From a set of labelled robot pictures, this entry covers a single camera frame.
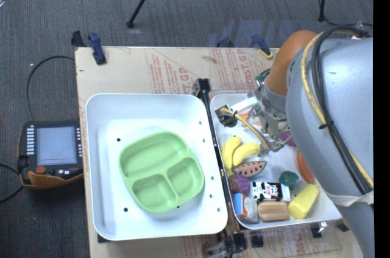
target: watermelon slice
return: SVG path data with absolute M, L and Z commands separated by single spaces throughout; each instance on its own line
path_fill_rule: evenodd
M 266 165 L 267 162 L 264 160 L 242 163 L 234 169 L 234 172 L 245 177 L 253 177 L 261 173 Z

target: green object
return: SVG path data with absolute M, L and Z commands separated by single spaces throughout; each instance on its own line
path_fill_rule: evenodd
M 288 186 L 290 190 L 295 190 L 298 186 L 299 177 L 296 173 L 293 173 L 292 171 L 284 171 L 279 176 L 279 182 Z
M 202 168 L 186 142 L 161 131 L 126 146 L 119 171 L 137 203 L 149 212 L 165 212 L 200 193 Z

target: display screen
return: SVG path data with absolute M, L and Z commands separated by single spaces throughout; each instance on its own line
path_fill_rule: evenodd
M 74 127 L 37 129 L 38 166 L 77 163 Z

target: white plastic tray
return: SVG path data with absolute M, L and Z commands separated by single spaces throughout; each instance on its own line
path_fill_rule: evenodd
M 226 140 L 233 135 L 237 135 L 242 138 L 242 143 L 247 142 L 260 142 L 259 139 L 255 136 L 253 132 L 251 132 L 248 128 L 243 127 L 243 124 L 238 122 L 235 127 L 224 127 L 218 120 L 215 110 L 220 107 L 228 104 L 230 106 L 241 102 L 247 99 L 246 94 L 241 93 L 228 93 L 228 94 L 218 94 L 215 95 L 210 102 L 210 109 L 212 112 L 213 125 L 216 133 L 216 139 L 219 148 L 221 149 Z M 248 157 L 244 162 L 248 162 L 250 160 L 265 160 L 267 161 L 267 165 L 264 170 L 258 175 L 251 178 L 253 181 L 269 181 L 269 182 L 279 182 L 280 174 L 289 170 L 295 172 L 300 179 L 297 182 L 298 187 L 290 191 L 291 199 L 294 198 L 294 194 L 301 191 L 307 183 L 302 179 L 299 169 L 296 162 L 296 148 L 285 145 L 281 150 L 277 152 L 269 152 L 269 155 L 266 157 Z M 319 186 L 319 195 L 314 202 L 310 212 L 307 217 L 304 219 L 295 219 L 290 215 L 289 220 L 284 221 L 270 221 L 264 222 L 259 220 L 258 223 L 247 223 L 244 220 L 240 219 L 236 216 L 236 219 L 246 228 L 248 229 L 265 229 L 265 228 L 274 228 L 279 226 L 289 226 L 292 224 L 302 224 L 302 223 L 315 223 L 320 221 L 330 221 L 330 220 L 338 220 L 341 219 L 341 214 L 332 203 L 332 201 L 325 194 L 324 190 L 319 185 L 318 181 L 315 180 L 316 184 Z
M 93 223 L 107 240 L 214 234 L 225 228 L 227 208 L 203 102 L 192 95 L 117 94 L 92 96 L 86 106 Z M 159 131 L 179 134 L 205 176 L 203 190 L 179 208 L 144 210 L 118 169 L 121 150 Z

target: blue clamp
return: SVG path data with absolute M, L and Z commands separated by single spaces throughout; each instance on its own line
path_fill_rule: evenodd
M 97 33 L 91 32 L 88 35 L 88 41 L 90 42 L 90 47 L 94 49 L 93 58 L 96 61 L 96 64 L 100 65 L 106 62 L 103 49 L 102 49 L 102 43 Z
M 262 56 L 264 56 L 266 59 L 272 58 L 273 54 L 263 38 L 261 38 L 258 34 L 253 34 L 251 36 L 251 39 L 252 39 L 252 42 L 254 42 L 256 45 L 258 45 L 260 47 L 260 50 L 258 52 Z

